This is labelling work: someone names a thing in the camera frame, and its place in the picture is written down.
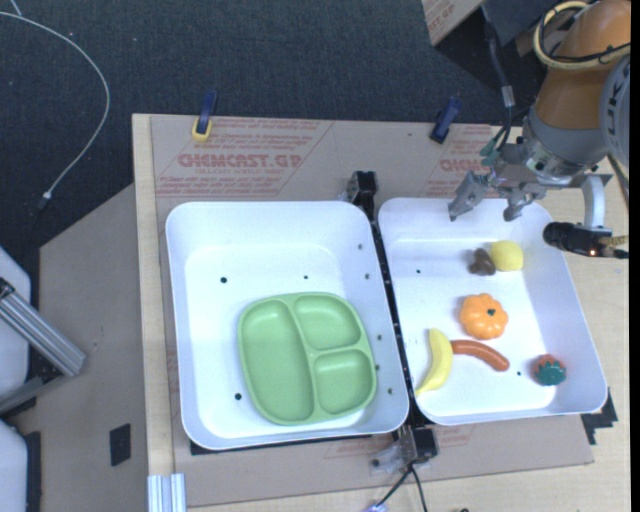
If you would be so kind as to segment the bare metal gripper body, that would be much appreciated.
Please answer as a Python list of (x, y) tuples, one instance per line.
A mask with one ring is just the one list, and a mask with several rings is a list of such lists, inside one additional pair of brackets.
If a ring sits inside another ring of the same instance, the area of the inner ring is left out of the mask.
[(586, 170), (539, 144), (506, 144), (491, 166), (488, 182), (502, 195), (542, 195), (568, 187)]

